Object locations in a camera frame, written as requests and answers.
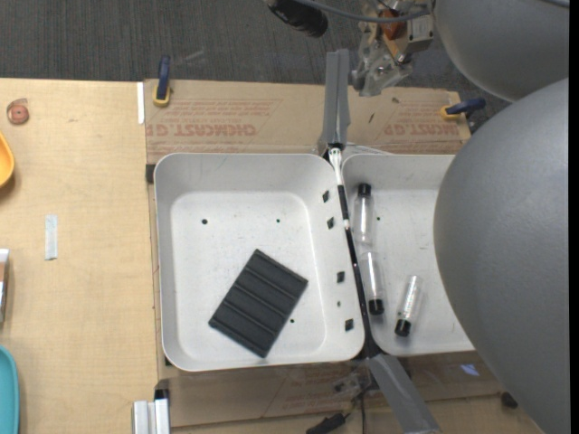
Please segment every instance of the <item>dark floor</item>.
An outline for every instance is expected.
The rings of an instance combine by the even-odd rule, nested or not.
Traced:
[[[359,13],[356,0],[319,1]],[[328,19],[309,39],[261,0],[0,0],[0,77],[143,80],[168,54],[176,79],[322,84],[326,53],[346,48],[354,67],[360,41],[355,21]],[[507,105],[458,73],[436,39],[399,85],[483,97],[477,122]]]

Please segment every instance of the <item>white tape strip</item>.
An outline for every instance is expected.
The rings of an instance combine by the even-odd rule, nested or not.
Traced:
[[[44,260],[58,257],[58,215],[49,213],[44,220]]]
[[[137,83],[137,107],[138,107],[138,123],[145,123],[145,84],[143,82]]]

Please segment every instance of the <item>wooden table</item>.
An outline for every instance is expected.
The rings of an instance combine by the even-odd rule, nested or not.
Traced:
[[[16,162],[13,181],[0,189],[0,247],[11,250],[0,344],[18,367],[20,432],[129,433],[132,402],[150,400],[157,383],[137,85],[0,80],[0,98],[1,108],[27,98],[30,110],[21,126],[0,114]],[[53,260],[44,259],[47,214],[58,216]],[[539,432],[524,412],[502,409],[496,397],[430,405],[447,434]],[[319,419],[177,431],[301,432]],[[376,420],[383,429],[392,426],[389,432],[399,429],[389,411],[370,413],[370,428]],[[342,432],[359,431],[353,419]]]

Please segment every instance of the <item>clear vial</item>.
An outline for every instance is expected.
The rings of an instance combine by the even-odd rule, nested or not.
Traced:
[[[394,332],[406,337],[410,334],[410,328],[416,322],[422,302],[422,278],[411,275],[406,280],[406,289],[400,301],[397,311],[396,328]]]
[[[358,196],[354,202],[354,220],[352,225],[354,241],[367,246],[372,245],[374,220],[372,186],[370,184],[360,184],[358,186]]]
[[[372,315],[384,313],[384,278],[378,254],[372,251],[363,252],[358,258],[360,275],[364,284],[368,310]]]

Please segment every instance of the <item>yellow bowl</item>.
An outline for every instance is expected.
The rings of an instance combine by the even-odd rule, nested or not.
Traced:
[[[0,188],[2,188],[14,171],[14,155],[10,151],[8,143],[2,132],[0,132]]]

